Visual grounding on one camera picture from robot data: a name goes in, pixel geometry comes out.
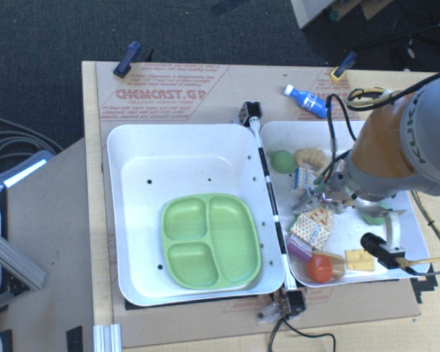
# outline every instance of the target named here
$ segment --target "white tray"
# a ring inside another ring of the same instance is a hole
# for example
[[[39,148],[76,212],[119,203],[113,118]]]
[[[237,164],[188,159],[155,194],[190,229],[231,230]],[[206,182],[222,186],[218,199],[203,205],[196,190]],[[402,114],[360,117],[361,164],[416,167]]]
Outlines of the white tray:
[[[272,293],[285,277],[256,141],[236,124],[121,125],[107,150],[117,239],[119,286],[148,307]],[[250,283],[227,290],[192,290],[169,275],[161,240],[161,211],[174,198],[225,193],[252,212],[262,265]]]
[[[352,122],[353,132],[357,135],[363,126],[363,122]],[[353,140],[348,133],[347,126],[343,121],[334,122],[334,131],[337,137],[338,154],[352,148]],[[317,148],[331,158],[330,135],[327,122],[270,122],[261,130],[263,147],[265,150],[268,166],[271,172],[274,194],[276,196],[279,219],[284,236],[287,236],[290,225],[295,216],[292,207],[298,201],[298,193],[294,190],[294,177],[281,174],[272,169],[270,154],[277,150],[287,150],[295,153],[297,150]],[[385,199],[385,204],[394,210],[406,210],[400,216],[400,245],[406,248],[406,258],[409,260],[421,260],[428,258],[428,251],[424,238],[414,215],[414,210],[406,192],[400,192],[394,199]],[[370,226],[358,211],[348,208],[348,211],[333,215],[331,234],[323,251],[345,256],[345,250],[362,249],[360,238],[366,232],[372,232],[386,240],[385,226]],[[341,279],[333,279],[323,284],[311,281],[306,275],[305,264],[298,258],[289,254],[290,270],[294,277],[308,287],[326,287],[356,282],[372,282],[377,280],[389,280],[411,277],[400,269],[388,270],[375,261],[375,270],[351,271],[345,270]],[[414,270],[427,272],[428,264],[414,266]]]

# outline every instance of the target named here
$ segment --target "green lime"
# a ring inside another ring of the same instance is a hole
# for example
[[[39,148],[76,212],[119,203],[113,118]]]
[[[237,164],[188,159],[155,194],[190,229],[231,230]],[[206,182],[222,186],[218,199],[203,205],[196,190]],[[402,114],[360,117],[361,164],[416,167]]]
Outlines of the green lime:
[[[295,158],[286,150],[275,151],[271,154],[271,165],[279,173],[295,171]]]

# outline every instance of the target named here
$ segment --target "dark floor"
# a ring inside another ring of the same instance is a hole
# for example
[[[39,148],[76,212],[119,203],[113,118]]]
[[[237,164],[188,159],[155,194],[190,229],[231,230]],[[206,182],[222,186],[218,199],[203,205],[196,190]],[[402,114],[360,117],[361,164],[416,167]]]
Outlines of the dark floor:
[[[81,62],[120,61],[134,40],[154,62],[336,66],[354,50],[356,69],[439,71],[440,28],[413,37],[415,59],[407,37],[359,50],[438,23],[440,0],[302,30],[290,0],[0,0],[0,117],[68,147],[84,134]]]

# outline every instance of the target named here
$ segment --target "red ball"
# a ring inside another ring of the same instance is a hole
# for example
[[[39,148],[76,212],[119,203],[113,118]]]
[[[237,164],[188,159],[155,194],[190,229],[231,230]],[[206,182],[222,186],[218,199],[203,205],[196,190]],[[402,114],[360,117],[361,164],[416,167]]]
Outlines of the red ball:
[[[326,283],[332,279],[332,260],[324,254],[314,254],[307,263],[309,278],[318,283]]]

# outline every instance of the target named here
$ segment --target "wooden table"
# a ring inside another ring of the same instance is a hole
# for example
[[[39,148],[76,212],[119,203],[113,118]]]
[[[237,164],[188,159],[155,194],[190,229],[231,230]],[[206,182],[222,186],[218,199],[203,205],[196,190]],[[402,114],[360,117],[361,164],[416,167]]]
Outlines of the wooden table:
[[[385,85],[402,89],[428,76],[427,73],[406,73],[349,70],[347,77],[351,89]],[[109,276],[109,252],[106,233],[106,212],[101,173],[100,123],[98,117],[98,91],[96,62],[82,63],[84,90],[84,122],[87,151],[87,182],[89,194],[89,228],[92,260],[92,294],[95,325],[114,323]],[[422,195],[426,208],[440,227],[440,197]],[[421,226],[426,226],[418,210]],[[422,232],[431,257],[440,256],[440,243],[429,227]],[[440,351],[440,276],[433,292],[422,294],[421,315],[414,319],[391,319],[359,324],[348,324],[318,329],[307,333],[331,332],[337,338],[339,351]],[[125,351],[266,351],[269,334],[224,337],[169,345],[152,345]],[[275,351],[331,351],[330,339],[298,337],[291,331],[281,331],[274,341]]]

